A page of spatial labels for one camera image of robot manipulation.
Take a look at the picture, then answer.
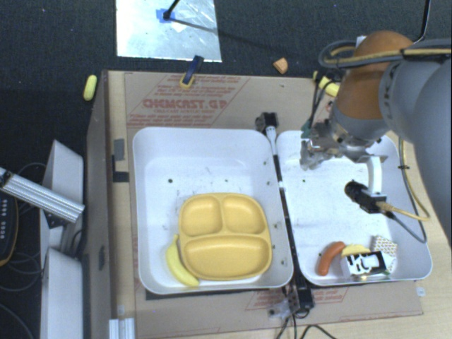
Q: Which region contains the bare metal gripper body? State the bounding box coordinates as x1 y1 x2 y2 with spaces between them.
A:
309 120 383 163

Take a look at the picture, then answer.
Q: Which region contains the thin black and white rod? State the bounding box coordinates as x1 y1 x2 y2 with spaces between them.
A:
267 127 302 290

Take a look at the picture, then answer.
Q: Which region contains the white plastic tray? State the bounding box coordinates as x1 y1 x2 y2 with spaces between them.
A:
275 129 434 287
132 126 295 295

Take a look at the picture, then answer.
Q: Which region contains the yellow toy food slice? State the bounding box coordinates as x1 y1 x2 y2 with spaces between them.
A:
340 244 372 259

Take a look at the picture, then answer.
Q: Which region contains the orange sausage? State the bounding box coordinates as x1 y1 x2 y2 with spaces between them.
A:
316 241 347 277

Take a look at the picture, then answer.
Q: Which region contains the white packet with orange pattern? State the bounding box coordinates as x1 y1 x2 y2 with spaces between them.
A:
370 234 399 273

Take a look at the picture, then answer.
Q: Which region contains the yellow divided plate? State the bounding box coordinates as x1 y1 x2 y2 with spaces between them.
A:
177 192 273 282

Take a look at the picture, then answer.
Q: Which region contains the white carton with black print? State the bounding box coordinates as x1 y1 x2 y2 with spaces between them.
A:
340 251 390 279

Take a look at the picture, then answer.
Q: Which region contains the brown cardboard board red print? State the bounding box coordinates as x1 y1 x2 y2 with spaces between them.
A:
123 71 424 327

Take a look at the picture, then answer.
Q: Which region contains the yellow banana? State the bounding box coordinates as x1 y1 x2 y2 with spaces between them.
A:
165 234 201 288

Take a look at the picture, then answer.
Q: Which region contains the yellow oblong toy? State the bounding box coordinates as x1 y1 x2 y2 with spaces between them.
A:
83 74 98 102

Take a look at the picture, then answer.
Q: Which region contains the black block with thin wires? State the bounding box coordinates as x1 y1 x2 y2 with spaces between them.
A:
295 280 316 313
255 112 280 133

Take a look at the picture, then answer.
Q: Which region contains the black cylinder on white bracket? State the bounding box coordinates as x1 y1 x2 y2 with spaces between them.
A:
344 153 388 215

